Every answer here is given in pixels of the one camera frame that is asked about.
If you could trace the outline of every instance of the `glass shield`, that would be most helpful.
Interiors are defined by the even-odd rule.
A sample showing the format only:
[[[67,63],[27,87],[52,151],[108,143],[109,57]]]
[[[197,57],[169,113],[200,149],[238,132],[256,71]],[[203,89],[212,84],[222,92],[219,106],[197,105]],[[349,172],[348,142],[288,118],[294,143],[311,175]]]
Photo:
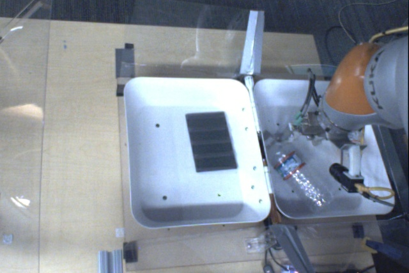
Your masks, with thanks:
[[[22,11],[0,20],[0,266],[38,272],[52,0],[14,1]]]
[[[170,0],[130,0],[125,32],[135,76],[238,75],[249,10]]]

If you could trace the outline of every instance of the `small plastic part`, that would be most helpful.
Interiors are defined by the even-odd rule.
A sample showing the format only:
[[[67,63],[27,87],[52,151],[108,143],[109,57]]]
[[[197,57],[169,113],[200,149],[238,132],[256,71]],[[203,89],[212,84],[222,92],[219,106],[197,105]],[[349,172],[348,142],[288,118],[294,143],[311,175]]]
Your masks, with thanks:
[[[360,175],[361,151],[365,149],[361,144],[345,144],[341,147],[341,165],[348,168],[352,178],[362,178]]]
[[[125,229],[124,228],[116,228],[115,229],[115,237],[123,238],[125,236]]]
[[[278,245],[273,231],[269,228],[256,238],[247,238],[244,240],[247,254],[264,253],[271,247]]]
[[[224,112],[186,114],[186,122],[196,172],[237,168]]]
[[[11,245],[13,243],[13,235],[12,234],[4,234],[3,235],[3,244]]]

